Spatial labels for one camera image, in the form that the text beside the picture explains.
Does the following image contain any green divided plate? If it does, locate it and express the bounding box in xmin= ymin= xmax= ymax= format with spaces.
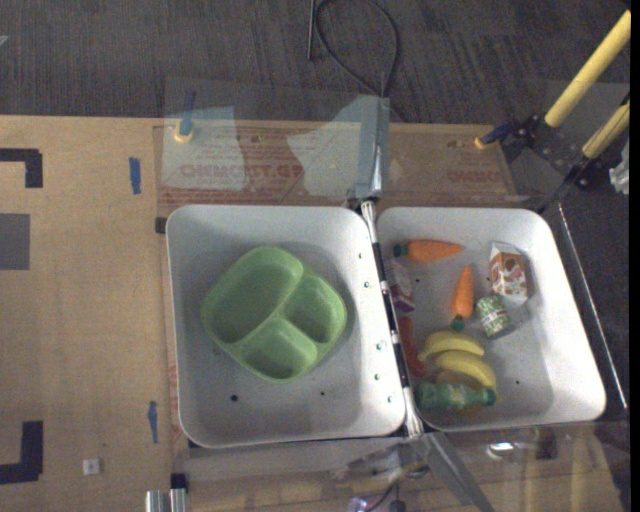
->
xmin=200 ymin=244 xmax=349 ymax=386

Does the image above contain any purple and white packet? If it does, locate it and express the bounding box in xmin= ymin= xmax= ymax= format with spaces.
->
xmin=384 ymin=258 xmax=417 ymax=314

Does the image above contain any orange carrot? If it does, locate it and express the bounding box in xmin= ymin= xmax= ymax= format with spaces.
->
xmin=392 ymin=239 xmax=466 ymax=264
xmin=449 ymin=264 xmax=476 ymax=333

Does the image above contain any red sausage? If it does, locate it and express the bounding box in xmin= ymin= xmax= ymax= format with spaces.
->
xmin=397 ymin=315 xmax=428 ymax=378

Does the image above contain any brown cardboard board red print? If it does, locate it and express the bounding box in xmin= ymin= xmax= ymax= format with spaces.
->
xmin=152 ymin=122 xmax=521 ymax=454

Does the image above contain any yellow banana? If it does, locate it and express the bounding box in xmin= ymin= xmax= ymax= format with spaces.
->
xmin=433 ymin=349 xmax=498 ymax=392
xmin=416 ymin=329 xmax=486 ymax=363

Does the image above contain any white plastic tray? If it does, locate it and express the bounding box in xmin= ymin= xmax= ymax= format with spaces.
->
xmin=374 ymin=206 xmax=608 ymax=433
xmin=164 ymin=203 xmax=408 ymax=450

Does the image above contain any green and white can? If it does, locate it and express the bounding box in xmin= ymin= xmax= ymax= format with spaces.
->
xmin=474 ymin=293 xmax=517 ymax=339

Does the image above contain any orange and white carton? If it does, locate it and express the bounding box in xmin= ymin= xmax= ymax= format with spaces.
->
xmin=487 ymin=241 xmax=531 ymax=302

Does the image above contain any green bottle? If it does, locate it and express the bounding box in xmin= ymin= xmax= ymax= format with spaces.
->
xmin=414 ymin=380 xmax=498 ymax=413

